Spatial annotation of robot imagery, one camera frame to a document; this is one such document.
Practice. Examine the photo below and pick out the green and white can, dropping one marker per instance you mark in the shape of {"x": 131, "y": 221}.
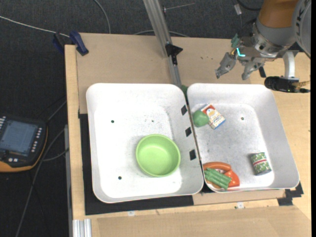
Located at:
{"x": 260, "y": 163}

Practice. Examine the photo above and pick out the white and orange carton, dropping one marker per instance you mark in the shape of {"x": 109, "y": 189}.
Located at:
{"x": 214, "y": 117}

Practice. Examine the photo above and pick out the white plastic tray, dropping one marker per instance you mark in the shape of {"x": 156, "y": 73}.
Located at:
{"x": 234, "y": 142}
{"x": 123, "y": 152}

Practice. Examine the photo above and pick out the black cylinder on white bracket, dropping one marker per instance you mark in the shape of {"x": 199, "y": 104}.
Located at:
{"x": 277, "y": 83}

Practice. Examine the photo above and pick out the green bowl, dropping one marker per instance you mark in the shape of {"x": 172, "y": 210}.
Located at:
{"x": 158, "y": 155}

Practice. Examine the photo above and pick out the green toy asparagus bundle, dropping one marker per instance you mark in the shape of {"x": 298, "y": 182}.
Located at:
{"x": 217, "y": 178}

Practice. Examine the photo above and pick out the pale wood board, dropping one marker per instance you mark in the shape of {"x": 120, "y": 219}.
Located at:
{"x": 128, "y": 63}

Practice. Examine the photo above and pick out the orange toy sausage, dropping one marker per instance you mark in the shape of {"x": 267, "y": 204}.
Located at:
{"x": 217, "y": 165}

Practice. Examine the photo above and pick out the orange red toy food piece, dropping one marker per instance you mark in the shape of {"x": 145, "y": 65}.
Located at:
{"x": 234, "y": 179}

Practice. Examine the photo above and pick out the green toy pepper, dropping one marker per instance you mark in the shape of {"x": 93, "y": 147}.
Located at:
{"x": 200, "y": 118}

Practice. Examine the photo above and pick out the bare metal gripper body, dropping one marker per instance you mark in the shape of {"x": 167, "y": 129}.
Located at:
{"x": 261, "y": 49}

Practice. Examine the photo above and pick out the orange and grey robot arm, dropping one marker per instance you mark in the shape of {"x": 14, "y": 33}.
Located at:
{"x": 276, "y": 11}

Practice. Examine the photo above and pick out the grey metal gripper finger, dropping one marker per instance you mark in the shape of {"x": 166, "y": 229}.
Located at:
{"x": 249, "y": 69}
{"x": 226, "y": 64}

